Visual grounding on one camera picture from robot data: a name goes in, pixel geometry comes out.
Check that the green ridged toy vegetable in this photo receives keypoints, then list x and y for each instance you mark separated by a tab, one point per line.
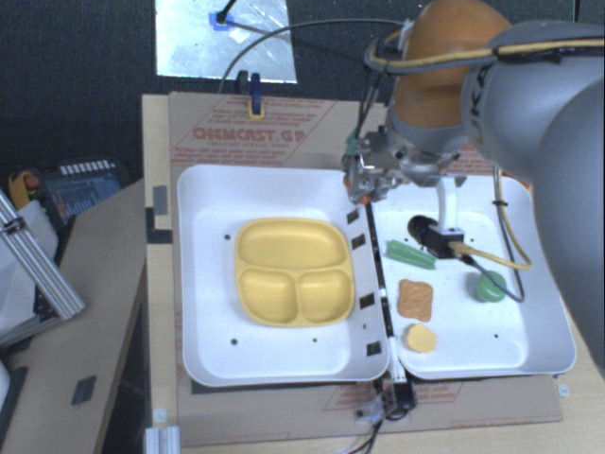
409	253

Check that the thin black and white rod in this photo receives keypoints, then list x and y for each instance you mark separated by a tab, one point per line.
384	296

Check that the green round toy food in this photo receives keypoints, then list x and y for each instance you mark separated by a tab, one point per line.
489	290

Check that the orange square toy biscuit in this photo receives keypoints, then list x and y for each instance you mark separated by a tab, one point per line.
415	301

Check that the yellow divided plate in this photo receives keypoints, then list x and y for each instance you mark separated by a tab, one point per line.
293	272

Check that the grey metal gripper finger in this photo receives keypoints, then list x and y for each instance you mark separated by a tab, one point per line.
384	186
358	182

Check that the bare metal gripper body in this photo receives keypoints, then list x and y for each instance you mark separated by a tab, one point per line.
387	159

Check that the yellow round toy biscuit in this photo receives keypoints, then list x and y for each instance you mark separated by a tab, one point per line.
420	338

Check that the black cylinder on white bracket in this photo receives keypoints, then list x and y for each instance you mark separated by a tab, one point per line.
432	237

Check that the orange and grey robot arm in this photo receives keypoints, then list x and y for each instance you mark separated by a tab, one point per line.
529	111

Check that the brown cardboard board red print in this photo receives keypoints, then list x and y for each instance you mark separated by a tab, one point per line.
283	419

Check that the white plastic tray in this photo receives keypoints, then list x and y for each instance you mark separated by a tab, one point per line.
472	338
212	301

